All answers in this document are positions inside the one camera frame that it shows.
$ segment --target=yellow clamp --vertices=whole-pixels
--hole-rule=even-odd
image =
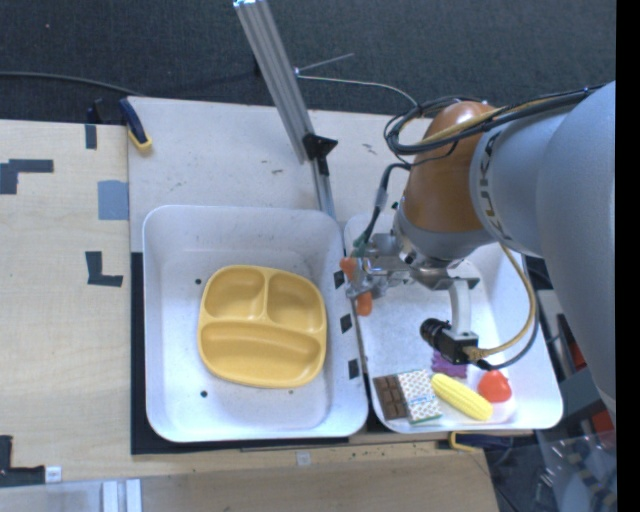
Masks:
[[[466,444],[461,444],[458,443],[456,441],[456,436],[457,434],[460,434],[462,432],[449,432],[449,447],[451,447],[454,450],[460,450],[463,452],[476,452],[478,451],[477,448],[474,448],[472,446],[466,445]]]
[[[151,147],[151,137],[149,137],[148,135],[146,136],[147,140],[145,142],[140,142],[131,130],[127,130],[127,135],[129,136],[131,142],[133,142],[133,145],[140,151],[148,151]]]

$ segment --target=toy tomato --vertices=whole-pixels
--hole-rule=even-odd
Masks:
[[[478,382],[478,393],[492,403],[506,402],[512,394],[509,381],[498,370],[485,372]]]

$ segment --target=yellow cable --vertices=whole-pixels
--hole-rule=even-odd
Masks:
[[[488,112],[484,112],[482,114],[478,114],[477,116],[471,117],[466,121],[463,121],[462,123],[451,125],[448,128],[445,128],[444,130],[440,130],[439,132],[436,132],[433,135],[429,135],[429,137],[425,137],[421,141],[417,142],[415,145],[429,144],[430,142],[435,142],[438,140],[445,139],[447,137],[450,137],[451,135],[460,133],[466,130],[467,128],[473,128],[474,126],[477,126],[480,123],[483,123],[487,119],[491,119],[494,116],[501,115],[501,114],[511,114],[513,112],[519,112],[520,110],[531,107],[533,105],[537,105],[538,103],[543,103],[547,100],[548,98],[527,101],[525,103],[522,103],[521,105],[517,105],[512,108],[500,107],[500,108],[490,110]]]
[[[471,361],[478,361],[479,359],[484,359],[485,357],[491,356],[493,354],[497,354],[498,352],[502,352],[503,350],[506,350],[512,347],[513,345],[515,345],[527,333],[527,331],[531,327],[531,324],[533,324],[533,321],[536,316],[536,297],[533,291],[533,287],[531,286],[531,283],[527,279],[527,276],[525,275],[524,271],[518,265],[518,262],[516,261],[516,259],[513,257],[513,254],[511,254],[511,251],[502,244],[500,244],[500,247],[504,251],[504,253],[507,255],[507,258],[509,258],[509,261],[511,262],[511,264],[513,265],[513,268],[518,273],[518,276],[522,280],[522,283],[524,284],[524,287],[527,290],[527,297],[529,298],[529,315],[527,317],[527,321],[525,322],[524,326],[522,327],[522,329],[520,329],[520,332],[518,332],[518,334],[516,334],[513,338],[511,338],[506,343],[503,343],[502,345],[499,345],[494,348],[489,348],[489,349],[482,349],[478,347],[466,347],[464,351],[469,356],[469,359]]]

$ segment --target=red object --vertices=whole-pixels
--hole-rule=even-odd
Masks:
[[[506,402],[511,398],[509,380],[498,370],[486,372],[478,382],[478,393],[491,403]]]
[[[580,347],[576,342],[573,342],[569,345],[569,353],[571,354],[571,358],[573,359],[573,364],[576,367],[576,370],[582,370],[587,363],[584,360],[584,356],[580,351]]]
[[[353,280],[353,274],[356,271],[358,262],[355,258],[342,258],[340,260],[340,268],[347,275],[349,281]],[[371,292],[364,292],[356,297],[356,313],[358,316],[369,316],[373,309],[373,296]]]

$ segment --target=wire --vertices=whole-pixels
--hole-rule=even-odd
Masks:
[[[440,132],[432,134],[415,144],[401,144],[399,137],[406,124],[423,115],[420,109],[414,108],[404,115],[396,116],[395,124],[390,124],[385,129],[384,137],[389,149],[395,155],[415,155],[418,153],[424,153],[458,142],[463,138],[489,131],[496,126],[514,121],[515,119],[579,103],[604,85],[605,84],[599,84],[568,92],[538,96],[537,98],[511,106],[496,108],[489,112],[484,112],[478,116],[474,116],[463,123],[441,130]],[[432,110],[442,110],[453,102],[454,101],[450,101],[448,104],[444,102],[439,107],[435,104],[433,105]]]
[[[530,269],[529,267],[525,264],[525,257],[522,257],[523,260],[523,268],[524,268],[524,273],[527,277],[527,280],[529,281],[529,283],[531,282],[530,276],[529,276],[529,272]],[[506,368],[507,366],[511,366],[514,363],[517,363],[518,361],[520,361],[520,359],[522,359],[525,354],[527,352],[529,352],[529,350],[531,349],[531,347],[533,346],[533,343],[535,342],[537,336],[538,336],[538,332],[540,330],[540,310],[538,308],[536,308],[536,318],[535,318],[535,323],[533,324],[533,329],[531,330],[531,334],[529,335],[529,340],[527,341],[527,344],[523,347],[523,349],[518,352],[515,356],[513,356],[511,359],[504,361],[500,364],[495,364],[492,365],[490,363],[488,363],[487,361],[485,361],[484,359],[481,359],[480,361],[478,361],[476,364],[478,366],[480,366],[482,369],[484,370],[502,370],[503,368]]]
[[[551,282],[551,278],[544,272],[540,270],[536,270],[535,268],[527,267],[527,273],[536,276],[541,281],[544,281],[544,284],[546,284],[549,288],[553,288],[553,283]]]
[[[310,69],[319,68],[320,66],[326,66],[327,64],[333,64],[334,62],[340,62],[341,60],[348,59],[350,57],[355,57],[355,53],[346,53],[344,55],[340,55],[338,57],[333,57],[332,59],[323,60],[320,62],[314,62],[313,64],[309,64],[308,66],[303,66],[301,68],[293,68],[293,71],[296,75],[300,74],[300,71],[308,71]]]
[[[553,343],[554,341],[560,339],[560,335],[556,334],[555,336],[551,336],[551,338],[549,338],[548,340],[545,340],[547,345],[551,345],[551,343]]]
[[[130,96],[146,96],[141,92],[127,89],[125,87],[120,87],[119,85],[99,82],[97,80],[91,80],[89,78],[81,78],[77,76],[57,75],[52,73],[37,73],[31,71],[0,71],[0,78],[44,78],[47,80],[59,80],[63,82],[76,82],[85,85],[92,85],[95,87],[101,87],[102,89],[111,89],[112,91],[122,92]]]
[[[383,136],[384,136],[384,139],[387,141],[387,146],[389,147],[391,152],[395,155],[395,157],[398,160],[400,160],[402,163],[405,163],[407,165],[417,166],[417,165],[420,165],[422,163],[428,162],[430,160],[435,160],[435,159],[448,157],[455,150],[455,148],[457,146],[457,142],[454,142],[452,144],[451,148],[449,149],[449,151],[447,151],[447,153],[445,155],[442,155],[440,157],[425,158],[425,159],[423,159],[423,160],[421,160],[419,162],[409,163],[407,160],[402,158],[397,151],[395,151],[395,149],[394,149],[394,147],[392,145],[389,144],[389,137],[391,136],[390,128],[391,128],[391,126],[396,126],[395,129],[397,129],[398,133],[399,133],[400,131],[402,131],[406,127],[406,125],[409,122],[411,122],[411,121],[413,121],[415,119],[418,119],[418,118],[433,116],[436,113],[438,113],[440,110],[442,110],[443,108],[448,107],[449,105],[453,105],[454,103],[459,103],[461,101],[482,102],[482,100],[480,98],[475,98],[475,97],[471,97],[471,96],[459,96],[459,95],[442,96],[442,97],[437,98],[435,100],[430,100],[430,101],[424,102],[424,103],[422,103],[420,105],[414,106],[414,108],[411,109],[406,114],[397,114],[397,115],[395,115],[394,117],[389,119],[389,121],[387,122],[387,124],[385,125],[384,130],[383,130]]]
[[[389,186],[389,177],[391,176],[391,171],[396,168],[410,170],[411,166],[409,164],[404,163],[393,163],[387,166],[387,168],[382,173],[382,177],[380,178],[380,187],[378,191],[386,192],[387,187]],[[382,202],[376,198],[376,204],[373,208],[373,213],[371,214],[371,220],[369,221],[369,225],[365,228],[362,234],[353,241],[353,246],[355,248],[354,256],[359,257],[362,256],[364,252],[364,248],[369,243],[369,238],[371,238],[371,234],[373,233],[373,229],[376,225],[378,217],[382,212],[383,205]]]
[[[504,452],[502,452],[502,455],[500,455],[500,457],[498,457],[498,459],[492,463],[487,462],[491,470],[494,470],[498,466],[504,464],[504,461],[506,461],[509,458],[509,455],[511,455],[511,453],[513,452],[513,448],[514,448],[513,445],[514,445],[513,437],[510,437],[509,446],[504,450]]]
[[[416,162],[413,162],[411,164],[411,167],[417,167],[417,166],[422,165],[422,164],[424,164],[426,162],[433,162],[434,160],[442,160],[443,158],[447,158],[449,155],[451,155],[451,153],[453,153],[455,151],[457,146],[458,146],[458,143],[454,142],[453,144],[451,144],[451,147],[449,148],[449,151],[447,151],[444,155],[423,158],[422,160],[418,160]]]
[[[486,348],[481,349],[478,347],[465,347],[463,350],[469,357],[470,361],[479,361],[480,359],[484,359],[485,357],[491,356],[493,354],[497,354],[499,352],[502,352],[512,347],[513,345],[518,343],[518,341],[520,341],[520,339],[526,334],[526,332],[531,327],[531,324],[533,323],[534,319],[536,318],[536,310],[537,310],[536,297],[533,291],[533,287],[531,286],[531,283],[527,279],[527,276],[524,273],[524,271],[520,268],[520,266],[516,262],[515,258],[513,257],[513,254],[511,254],[511,251],[502,244],[500,244],[500,247],[504,251],[504,253],[507,255],[507,258],[513,265],[513,268],[518,273],[518,276],[520,277],[522,284],[524,284],[524,287],[527,291],[527,297],[529,298],[529,314],[527,315],[527,320],[524,326],[522,327],[522,329],[520,329],[520,331],[506,343],[503,343],[502,345],[499,345],[494,348],[489,348],[489,349],[486,349]]]
[[[404,98],[406,98],[407,100],[409,100],[411,102],[412,105],[414,105],[415,107],[418,107],[418,102],[416,100],[414,100],[409,94],[407,94],[406,92],[398,89],[397,87],[393,87],[391,85],[386,85],[386,84],[381,84],[378,82],[363,82],[360,80],[346,80],[344,78],[327,78],[327,77],[322,77],[322,76],[309,76],[309,75],[296,75],[298,78],[302,78],[303,80],[318,80],[318,81],[322,81],[322,82],[335,82],[335,83],[340,83],[340,84],[351,84],[351,85],[363,85],[363,86],[370,86],[370,87],[380,87],[382,89],[388,89],[390,91],[393,91],[395,93],[398,93],[400,95],[402,95]]]

